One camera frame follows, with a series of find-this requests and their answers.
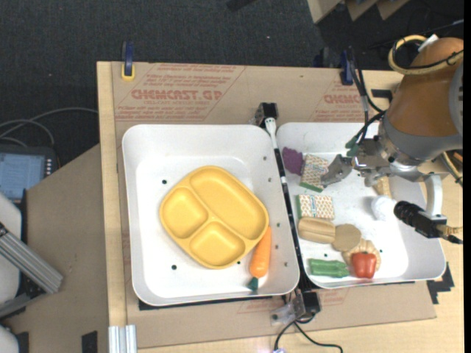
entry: yellow plate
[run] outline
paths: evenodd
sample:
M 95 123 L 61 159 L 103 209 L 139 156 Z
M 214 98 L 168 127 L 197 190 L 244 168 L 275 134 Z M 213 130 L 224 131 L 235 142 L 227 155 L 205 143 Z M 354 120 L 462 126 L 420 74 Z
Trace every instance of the yellow plate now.
M 231 173 L 216 166 L 192 171 L 165 196 L 164 229 L 201 265 L 226 268 L 250 252 L 268 227 L 265 206 Z

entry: blue clamp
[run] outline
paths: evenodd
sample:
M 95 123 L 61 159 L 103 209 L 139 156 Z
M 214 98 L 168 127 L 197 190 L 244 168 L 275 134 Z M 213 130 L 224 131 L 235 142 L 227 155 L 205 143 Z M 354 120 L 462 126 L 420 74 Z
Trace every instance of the blue clamp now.
M 342 71 L 340 72 L 340 79 L 343 85 L 353 85 L 352 70 L 350 69 L 350 61 L 347 58 L 347 51 L 340 54 L 340 65 Z
M 121 66 L 121 77 L 126 81 L 133 81 L 135 77 L 135 66 L 132 64 L 134 55 L 134 44 L 132 42 L 123 43 L 123 64 Z

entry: black floor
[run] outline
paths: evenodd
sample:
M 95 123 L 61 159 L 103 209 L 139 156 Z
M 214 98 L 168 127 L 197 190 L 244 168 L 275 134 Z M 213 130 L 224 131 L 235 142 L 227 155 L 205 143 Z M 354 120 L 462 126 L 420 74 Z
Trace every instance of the black floor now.
M 120 60 L 131 40 L 137 61 L 311 67 L 329 50 L 336 65 L 352 46 L 364 69 L 389 69 L 390 41 L 464 18 L 464 0 L 411 0 L 391 18 L 376 9 L 352 22 L 338 6 L 315 25 L 306 0 L 0 0 L 0 135 L 13 119 L 64 107 L 96 109 L 96 61 Z M 464 37 L 464 26 L 440 29 Z M 371 47 L 386 43 L 372 49 Z M 62 164 L 98 143 L 96 114 L 68 112 L 39 122 Z M 26 126 L 8 135 L 28 146 L 47 135 Z M 9 143 L 3 137 L 0 143 Z

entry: orange carrot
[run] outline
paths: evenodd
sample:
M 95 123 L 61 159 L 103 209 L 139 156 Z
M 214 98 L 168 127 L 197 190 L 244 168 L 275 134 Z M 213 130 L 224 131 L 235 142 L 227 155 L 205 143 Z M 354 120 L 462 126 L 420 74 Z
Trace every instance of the orange carrot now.
M 250 261 L 249 271 L 253 278 L 250 280 L 248 288 L 252 290 L 257 290 L 258 279 L 268 273 L 271 248 L 272 228 L 268 226 L 262 239 L 260 239 L 260 242 L 258 242 L 257 246 L 255 247 L 255 250 L 252 255 L 252 260 Z

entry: robotic hand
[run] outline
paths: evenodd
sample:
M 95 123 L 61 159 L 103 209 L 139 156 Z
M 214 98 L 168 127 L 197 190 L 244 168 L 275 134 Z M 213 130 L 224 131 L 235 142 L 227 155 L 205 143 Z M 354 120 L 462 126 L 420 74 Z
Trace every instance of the robotic hand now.
M 395 61 L 396 51 L 411 41 L 422 45 L 412 64 L 402 68 Z M 451 235 L 454 230 L 446 226 L 447 219 L 440 213 L 440 175 L 422 173 L 419 166 L 446 151 L 463 148 L 463 48 L 464 41 L 458 38 L 412 35 L 397 41 L 389 52 L 389 64 L 404 77 L 391 106 L 366 122 L 346 145 L 350 148 L 347 157 L 339 154 L 330 164 L 322 184 L 340 182 L 353 169 L 368 187 L 387 176 L 424 181 L 427 209 L 399 202 L 395 215 L 428 238 L 462 243 Z M 367 139 L 366 129 L 375 120 L 379 120 L 378 134 Z

